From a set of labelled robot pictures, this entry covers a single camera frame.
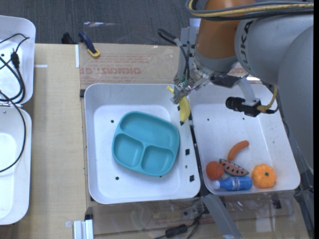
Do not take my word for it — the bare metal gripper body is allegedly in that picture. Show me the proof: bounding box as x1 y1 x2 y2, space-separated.
185 67 213 91

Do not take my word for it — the yellow banana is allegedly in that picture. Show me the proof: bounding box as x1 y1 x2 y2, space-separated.
166 85 191 125

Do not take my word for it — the blue divided plate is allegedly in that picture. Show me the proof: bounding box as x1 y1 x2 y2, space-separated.
111 111 180 177

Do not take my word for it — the brown cardboard board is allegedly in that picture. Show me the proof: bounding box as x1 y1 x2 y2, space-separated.
79 42 304 235

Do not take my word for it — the orange sausage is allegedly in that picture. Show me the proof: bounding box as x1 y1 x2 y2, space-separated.
227 140 250 161

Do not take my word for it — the red tomato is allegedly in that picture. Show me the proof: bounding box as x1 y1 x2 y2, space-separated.
205 160 225 181

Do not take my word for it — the white plastic tray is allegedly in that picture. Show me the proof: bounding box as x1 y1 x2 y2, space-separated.
0 15 36 105
0 105 32 226
188 83 301 196
84 83 201 205

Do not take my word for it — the watermelon slice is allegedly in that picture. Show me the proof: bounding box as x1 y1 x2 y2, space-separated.
219 158 250 177

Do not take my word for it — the blue bottle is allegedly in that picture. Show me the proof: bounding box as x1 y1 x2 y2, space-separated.
212 175 253 192

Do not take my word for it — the orange pumpkin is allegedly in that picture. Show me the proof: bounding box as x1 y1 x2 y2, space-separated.
251 163 277 189

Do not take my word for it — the black cylinder on white bracket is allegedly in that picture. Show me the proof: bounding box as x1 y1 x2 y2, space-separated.
225 76 262 118

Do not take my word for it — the black block with wires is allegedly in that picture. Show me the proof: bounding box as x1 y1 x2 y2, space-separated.
165 224 189 238

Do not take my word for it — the black cable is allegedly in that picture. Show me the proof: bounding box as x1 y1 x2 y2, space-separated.
0 33 30 173

